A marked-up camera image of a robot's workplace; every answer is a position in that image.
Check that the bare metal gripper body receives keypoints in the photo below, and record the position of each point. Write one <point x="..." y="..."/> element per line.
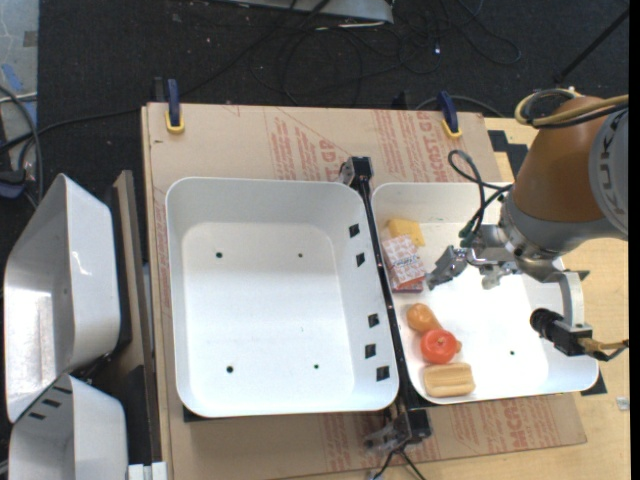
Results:
<point x="492" y="248"/>

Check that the red tomato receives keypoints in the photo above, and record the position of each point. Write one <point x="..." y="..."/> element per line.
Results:
<point x="438" y="346"/>

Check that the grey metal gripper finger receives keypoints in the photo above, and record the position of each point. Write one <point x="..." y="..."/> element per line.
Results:
<point x="491" y="278"/>
<point x="447" y="265"/>

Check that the black cylinder on white bracket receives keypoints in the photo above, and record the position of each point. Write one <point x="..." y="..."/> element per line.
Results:
<point x="572" y="298"/>

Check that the orange carrot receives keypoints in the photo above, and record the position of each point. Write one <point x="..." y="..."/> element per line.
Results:
<point x="421" y="317"/>

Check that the yellow cheese wedge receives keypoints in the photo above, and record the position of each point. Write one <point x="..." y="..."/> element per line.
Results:
<point x="406" y="228"/>

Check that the white and red carton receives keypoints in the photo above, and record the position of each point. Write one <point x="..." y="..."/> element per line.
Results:
<point x="402" y="263"/>

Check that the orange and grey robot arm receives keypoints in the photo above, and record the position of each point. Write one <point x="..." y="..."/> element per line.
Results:
<point x="560" y="178"/>

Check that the thin black rod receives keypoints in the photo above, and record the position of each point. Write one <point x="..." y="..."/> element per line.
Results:
<point x="385" y="278"/>

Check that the brown cardboard board red print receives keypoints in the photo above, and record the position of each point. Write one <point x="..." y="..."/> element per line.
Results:
<point x="300" y="138"/>

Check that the tan bread roll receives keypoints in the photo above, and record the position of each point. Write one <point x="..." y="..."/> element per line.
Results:
<point x="449" y="379"/>

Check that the white plastic tray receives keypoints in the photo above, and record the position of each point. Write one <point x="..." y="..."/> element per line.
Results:
<point x="70" y="433"/>
<point x="60" y="293"/>
<point x="265" y="308"/>
<point x="500" y="338"/>

